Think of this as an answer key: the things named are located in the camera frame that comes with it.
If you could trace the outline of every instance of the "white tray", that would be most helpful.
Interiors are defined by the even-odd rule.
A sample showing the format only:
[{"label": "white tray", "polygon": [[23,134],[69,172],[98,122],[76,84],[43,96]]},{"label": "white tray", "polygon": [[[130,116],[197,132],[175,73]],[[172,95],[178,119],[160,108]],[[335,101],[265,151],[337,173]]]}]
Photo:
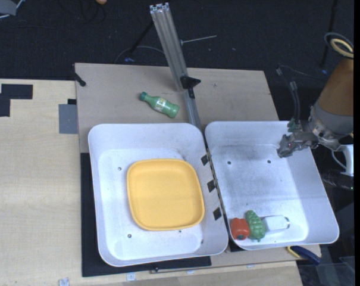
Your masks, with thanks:
[{"label": "white tray", "polygon": [[[213,180],[204,138],[193,125],[102,124],[89,133],[99,253],[111,266],[129,266],[162,260],[210,256],[223,252],[228,233]],[[129,166],[139,160],[176,158],[190,163],[197,172],[205,203],[200,224],[174,231],[146,231],[132,218],[126,188]]]},{"label": "white tray", "polygon": [[244,218],[247,210],[290,220],[288,229],[267,234],[260,242],[234,240],[246,250],[329,244],[339,236],[311,150],[287,158],[277,155],[282,135],[289,134],[287,123],[212,122],[205,129],[228,222]]}]

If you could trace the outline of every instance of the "table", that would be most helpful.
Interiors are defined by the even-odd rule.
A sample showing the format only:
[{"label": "table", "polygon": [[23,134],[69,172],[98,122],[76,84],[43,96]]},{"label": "table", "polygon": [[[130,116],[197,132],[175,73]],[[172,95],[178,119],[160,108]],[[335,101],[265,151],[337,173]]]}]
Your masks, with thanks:
[{"label": "table", "polygon": [[[278,119],[262,71],[188,71],[202,81],[195,94],[203,127],[216,119]],[[0,93],[2,85],[33,85],[31,100],[11,99],[10,116],[0,117],[0,285],[57,285],[64,278],[70,285],[302,285],[285,248],[227,249],[211,256],[210,267],[136,272],[135,281],[127,281],[126,273],[82,277],[80,153],[87,151],[86,133],[97,122],[187,119],[184,109],[172,120],[128,99],[146,91],[184,107],[168,67],[76,64],[76,72],[85,87],[74,81],[0,79]],[[60,107],[74,99],[79,131],[65,133]],[[308,248],[321,255],[318,245]]]}]

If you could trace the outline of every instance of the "toy tomato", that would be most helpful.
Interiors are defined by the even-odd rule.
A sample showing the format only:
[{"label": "toy tomato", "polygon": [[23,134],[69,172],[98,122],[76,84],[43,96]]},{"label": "toy tomato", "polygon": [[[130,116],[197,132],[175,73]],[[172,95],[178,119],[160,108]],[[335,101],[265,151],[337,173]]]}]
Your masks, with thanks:
[{"label": "toy tomato", "polygon": [[244,240],[250,235],[250,227],[244,218],[233,218],[230,222],[230,230],[235,240]]}]

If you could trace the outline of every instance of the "black clamp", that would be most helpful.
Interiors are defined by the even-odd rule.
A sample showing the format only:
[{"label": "black clamp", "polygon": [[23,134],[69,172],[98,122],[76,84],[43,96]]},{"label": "black clamp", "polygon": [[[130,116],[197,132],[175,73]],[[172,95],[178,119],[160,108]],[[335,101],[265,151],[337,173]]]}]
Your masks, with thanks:
[{"label": "black clamp", "polygon": [[195,98],[193,87],[201,83],[201,80],[184,75],[180,77],[180,81],[182,84],[182,88],[187,89],[187,91],[189,92],[189,96],[191,98]]}]

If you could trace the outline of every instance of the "yellow plate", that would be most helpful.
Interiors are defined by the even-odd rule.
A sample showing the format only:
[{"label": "yellow plate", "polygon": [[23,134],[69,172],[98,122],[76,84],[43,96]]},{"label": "yellow plate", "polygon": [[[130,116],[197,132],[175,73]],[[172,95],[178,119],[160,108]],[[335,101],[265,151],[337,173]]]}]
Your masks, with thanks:
[{"label": "yellow plate", "polygon": [[149,231],[190,228],[205,214],[204,198],[193,166],[178,159],[133,163],[127,192],[134,221]]}]

